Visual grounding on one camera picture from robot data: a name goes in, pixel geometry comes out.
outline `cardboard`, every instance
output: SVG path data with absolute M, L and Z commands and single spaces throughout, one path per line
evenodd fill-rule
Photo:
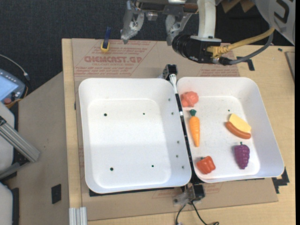
M 89 77 L 159 77 L 167 64 L 176 64 L 177 78 L 186 76 L 239 75 L 236 65 L 221 66 L 198 64 L 176 54 L 165 41 L 133 41 L 124 45 L 122 40 L 110 40 L 110 50 L 102 53 L 102 40 L 72 39 L 76 115 L 82 206 L 87 208 L 88 220 L 123 218 L 158 213 L 176 212 L 173 198 L 181 188 L 152 191 L 135 191 L 111 195 L 90 196 L 84 177 L 84 154 L 78 86 Z M 196 204 L 198 209 L 220 208 L 254 203 L 278 201 L 271 178 L 203 183 L 205 197 Z

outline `black floor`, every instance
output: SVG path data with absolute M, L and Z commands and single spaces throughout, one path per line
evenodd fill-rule
M 0 54 L 21 65 L 31 78 L 31 90 L 62 71 L 62 38 L 103 38 L 107 26 L 110 38 L 120 39 L 127 0 L 0 0 Z M 240 5 L 227 14 L 217 7 L 216 37 L 233 43 L 258 35 L 268 29 L 254 7 L 244 13 Z M 188 22 L 184 31 L 198 32 L 198 16 Z M 145 20 L 134 40 L 166 39 L 165 16 L 156 22 Z M 263 45 L 266 40 L 255 44 Z M 291 45 L 275 32 L 274 45 Z M 0 68 L 23 81 L 21 70 L 0 57 Z

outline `red bell pepper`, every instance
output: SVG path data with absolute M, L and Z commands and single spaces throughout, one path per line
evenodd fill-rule
M 196 165 L 200 172 L 202 172 L 203 174 L 208 174 L 216 169 L 216 166 L 210 156 L 202 158 L 196 163 Z

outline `plastic tray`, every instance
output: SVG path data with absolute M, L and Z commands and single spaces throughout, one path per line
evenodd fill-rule
M 189 110 L 183 108 L 187 136 L 199 179 L 213 183 L 229 180 L 277 177 L 284 171 L 283 160 L 256 83 L 243 77 L 184 77 L 177 82 L 178 93 L 194 91 L 200 118 L 200 146 L 195 147 L 188 127 Z M 240 139 L 225 127 L 235 113 L 251 127 L 250 139 Z M 248 166 L 242 170 L 234 159 L 233 146 L 240 142 L 250 148 Z M 200 157 L 211 156 L 216 169 L 202 174 L 195 166 Z
M 100 194 L 186 185 L 191 167 L 176 98 L 160 78 L 79 86 L 85 179 Z

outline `toy carrot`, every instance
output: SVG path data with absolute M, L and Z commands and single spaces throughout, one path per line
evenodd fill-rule
M 192 137 L 195 143 L 196 147 L 199 147 L 200 143 L 200 119 L 196 117 L 196 110 L 192 109 L 189 111 L 189 113 L 192 115 L 192 117 L 189 119 L 189 128 L 192 133 Z

